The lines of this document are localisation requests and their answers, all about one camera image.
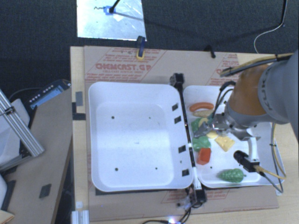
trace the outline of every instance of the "green toy pepper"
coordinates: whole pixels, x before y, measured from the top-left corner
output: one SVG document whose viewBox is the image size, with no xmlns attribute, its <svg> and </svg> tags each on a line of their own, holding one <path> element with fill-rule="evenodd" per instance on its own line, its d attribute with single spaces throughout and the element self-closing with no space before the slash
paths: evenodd
<svg viewBox="0 0 299 224">
<path fill-rule="evenodd" d="M 202 118 L 197 118 L 196 120 L 194 120 L 193 122 L 191 122 L 191 128 L 193 133 L 195 133 L 196 131 L 198 131 L 198 124 L 200 122 Z"/>
<path fill-rule="evenodd" d="M 202 147 L 210 148 L 211 143 L 207 136 L 200 136 L 198 139 L 197 138 L 192 139 L 192 146 L 195 152 L 199 152 Z"/>
<path fill-rule="evenodd" d="M 227 182 L 241 182 L 244 177 L 244 173 L 241 169 L 229 169 L 224 170 L 217 175 L 218 178 L 227 181 Z"/>
</svg>

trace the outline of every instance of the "red toy food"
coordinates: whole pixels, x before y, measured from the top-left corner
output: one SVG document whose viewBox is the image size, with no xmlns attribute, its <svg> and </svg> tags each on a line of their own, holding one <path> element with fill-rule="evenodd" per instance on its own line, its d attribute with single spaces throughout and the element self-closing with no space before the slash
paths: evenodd
<svg viewBox="0 0 299 224">
<path fill-rule="evenodd" d="M 211 149 L 202 147 L 198 153 L 197 163 L 205 165 L 210 161 L 211 158 Z"/>
</svg>

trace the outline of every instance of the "wooden table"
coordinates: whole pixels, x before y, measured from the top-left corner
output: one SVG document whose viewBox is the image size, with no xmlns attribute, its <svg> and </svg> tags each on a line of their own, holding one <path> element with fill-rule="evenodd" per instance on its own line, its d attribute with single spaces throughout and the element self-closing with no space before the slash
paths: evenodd
<svg viewBox="0 0 299 224">
<path fill-rule="evenodd" d="M 15 217 L 9 223 L 55 222 L 71 155 L 71 122 L 70 89 L 37 108 L 31 132 L 45 151 L 5 176 L 16 181 L 7 210 Z M 40 198 L 47 185 L 49 195 Z"/>
</svg>

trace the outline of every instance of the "cardboard sheet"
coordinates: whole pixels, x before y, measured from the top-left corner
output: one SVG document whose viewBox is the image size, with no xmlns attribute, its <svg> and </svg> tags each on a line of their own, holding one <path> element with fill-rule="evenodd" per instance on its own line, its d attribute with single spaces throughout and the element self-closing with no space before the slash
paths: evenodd
<svg viewBox="0 0 299 224">
<path fill-rule="evenodd" d="M 174 73 L 183 73 L 184 87 L 189 85 L 221 85 L 238 76 L 219 78 L 221 69 L 237 66 L 238 54 L 146 49 L 142 61 L 136 49 L 85 47 L 85 109 L 88 111 L 88 89 L 97 81 L 167 84 Z M 90 120 L 86 116 L 87 165 L 90 221 L 182 215 L 177 203 L 186 197 L 185 190 L 105 193 L 91 181 Z M 228 212 L 278 208 L 272 186 L 239 189 L 209 189 L 207 202 L 196 213 Z"/>
</svg>

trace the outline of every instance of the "metal plate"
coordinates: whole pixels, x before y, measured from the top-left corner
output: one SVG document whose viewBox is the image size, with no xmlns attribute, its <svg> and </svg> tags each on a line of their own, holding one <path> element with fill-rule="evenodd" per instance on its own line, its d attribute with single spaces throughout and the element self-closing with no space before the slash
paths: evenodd
<svg viewBox="0 0 299 224">
<path fill-rule="evenodd" d="M 141 0 L 121 0 L 113 14 L 106 14 L 116 0 L 77 0 L 78 37 L 135 41 L 146 37 Z"/>
</svg>

